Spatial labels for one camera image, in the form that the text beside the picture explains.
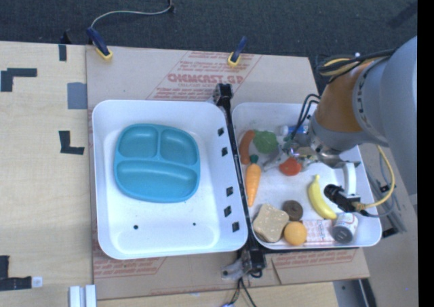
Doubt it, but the red tomato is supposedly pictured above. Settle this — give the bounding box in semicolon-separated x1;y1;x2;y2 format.
278;157;303;177

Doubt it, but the brown doughnut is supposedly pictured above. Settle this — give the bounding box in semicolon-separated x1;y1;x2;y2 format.
282;199;304;222

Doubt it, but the blue divided plate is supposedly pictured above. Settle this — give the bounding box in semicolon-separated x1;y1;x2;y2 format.
113;123;201;204

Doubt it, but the green broccoli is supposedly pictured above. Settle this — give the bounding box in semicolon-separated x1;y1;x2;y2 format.
252;129;280;155

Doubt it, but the yellow banana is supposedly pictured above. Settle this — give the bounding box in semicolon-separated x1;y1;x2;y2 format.
307;174;338;221

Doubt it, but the orange sausage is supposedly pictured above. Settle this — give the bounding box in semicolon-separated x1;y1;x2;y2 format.
239;129;256;166

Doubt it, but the orange fruit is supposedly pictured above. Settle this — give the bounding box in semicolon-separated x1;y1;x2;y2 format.
283;221;309;246

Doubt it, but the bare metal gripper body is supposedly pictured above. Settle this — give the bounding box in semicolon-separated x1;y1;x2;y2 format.
283;138;344;169

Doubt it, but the small white can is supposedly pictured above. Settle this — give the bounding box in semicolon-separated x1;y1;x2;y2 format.
331;211;359;244

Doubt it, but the brown cardboard board red print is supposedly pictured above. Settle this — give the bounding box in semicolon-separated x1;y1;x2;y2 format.
85;44;371;300

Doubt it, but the thin black and white rod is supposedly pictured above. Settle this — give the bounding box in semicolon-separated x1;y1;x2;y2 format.
220;100;264;280

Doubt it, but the tan bread slice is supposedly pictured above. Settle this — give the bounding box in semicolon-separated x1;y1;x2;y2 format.
252;203;290;244

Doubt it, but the black cylinder on white bracket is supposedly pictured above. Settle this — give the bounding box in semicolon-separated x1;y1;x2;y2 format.
323;161;362;213

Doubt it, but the pink and white packet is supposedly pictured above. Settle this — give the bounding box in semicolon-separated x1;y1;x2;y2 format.
301;219;336;244

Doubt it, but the white plastic tray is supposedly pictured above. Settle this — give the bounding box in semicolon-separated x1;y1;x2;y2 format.
231;102;383;251
91;99;250;261

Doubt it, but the orange carrot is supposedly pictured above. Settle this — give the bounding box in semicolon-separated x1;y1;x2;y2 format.
245;154;262;208

